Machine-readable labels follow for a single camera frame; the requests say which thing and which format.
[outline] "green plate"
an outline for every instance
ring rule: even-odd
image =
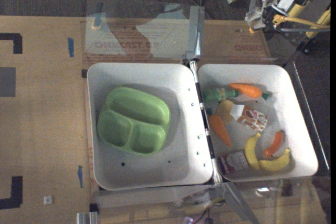
[[[170,109],[160,98],[128,87],[112,90],[98,117],[97,133],[107,145],[139,155],[159,151],[170,125]]]

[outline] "clear plastic panel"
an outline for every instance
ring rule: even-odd
[[[203,63],[274,63],[293,57],[304,33],[251,33],[243,18],[195,21],[197,6],[144,0],[87,0],[83,69],[97,62],[181,62],[200,43]]]
[[[260,223],[331,223],[331,192],[329,177],[311,177],[278,179],[263,182],[237,183],[247,205]],[[99,218],[105,222],[143,221],[146,223],[185,223],[185,219],[194,219],[194,223],[206,223],[211,218],[213,223],[252,223],[242,221],[234,207],[219,193],[220,187],[194,190],[186,193],[175,189],[176,197],[151,195],[143,203],[127,203],[128,194],[97,196],[100,204]],[[115,214],[123,206],[123,211]]]
[[[179,62],[191,6],[143,0],[87,0],[83,68],[97,62]]]

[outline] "snack package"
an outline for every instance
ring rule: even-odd
[[[222,175],[230,174],[236,171],[247,169],[248,162],[244,151],[230,153],[217,158],[219,172]]]
[[[230,115],[239,123],[262,132],[267,125],[268,116],[243,104],[233,104]]]

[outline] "toy carrot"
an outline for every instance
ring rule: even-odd
[[[279,131],[275,134],[273,143],[270,147],[264,150],[264,155],[266,157],[272,156],[281,146],[284,139],[284,133],[282,131]]]
[[[228,146],[232,146],[229,135],[225,129],[225,125],[220,116],[211,114],[208,117],[209,125],[212,130],[224,141]]]
[[[260,88],[253,85],[244,83],[230,83],[229,85],[232,89],[238,90],[239,92],[244,93],[252,98],[258,98],[263,94]]]

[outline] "white bin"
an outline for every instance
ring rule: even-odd
[[[212,163],[199,110],[194,77],[177,64],[97,63],[87,74],[93,144],[93,171],[107,190],[203,184]],[[171,124],[163,148],[139,156],[105,145],[96,123],[107,94],[119,86],[153,94],[167,103]]]
[[[157,186],[203,184],[213,168],[204,124],[190,69],[178,64],[98,63],[88,71],[88,89],[93,143],[93,170],[97,183],[107,190]],[[252,169],[228,174],[226,179],[241,182],[311,176],[318,169],[299,103],[287,72],[274,65],[203,65],[198,71],[201,89],[227,86],[230,82],[252,83],[271,93],[265,101],[238,97],[236,103],[268,114],[270,119],[256,147],[257,157],[281,128],[286,139],[279,153],[291,149],[290,165],[270,173]],[[162,150],[153,156],[138,156],[105,145],[98,138],[96,122],[107,94],[115,87],[128,86],[163,99],[171,109],[171,127]],[[232,147],[211,134],[216,156],[244,148],[253,135],[245,126],[227,126]]]

